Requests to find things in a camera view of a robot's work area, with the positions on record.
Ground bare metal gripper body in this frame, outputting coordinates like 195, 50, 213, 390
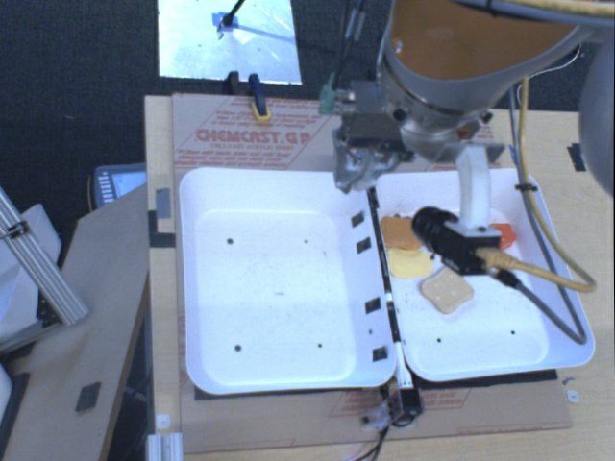
332, 79, 463, 163

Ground orange toy bread slice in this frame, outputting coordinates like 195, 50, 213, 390
380, 214, 425, 254

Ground brown cardboard board, red print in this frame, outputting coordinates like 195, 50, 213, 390
170, 92, 575, 454

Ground yellow toy cheese slice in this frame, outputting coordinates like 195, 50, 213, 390
386, 247, 435, 279

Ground thin black and white rod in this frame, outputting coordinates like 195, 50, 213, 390
366, 187, 410, 389

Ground beige toy biscuit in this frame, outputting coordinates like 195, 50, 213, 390
418, 267, 476, 316

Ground red-orange toy food piece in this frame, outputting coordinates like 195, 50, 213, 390
491, 222, 518, 251

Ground white plastic tray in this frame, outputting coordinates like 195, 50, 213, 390
375, 168, 597, 383
178, 166, 399, 397

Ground black cylinder on white bracket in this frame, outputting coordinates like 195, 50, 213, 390
411, 144, 504, 277

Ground black block with thin wires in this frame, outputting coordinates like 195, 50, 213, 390
383, 385, 425, 427

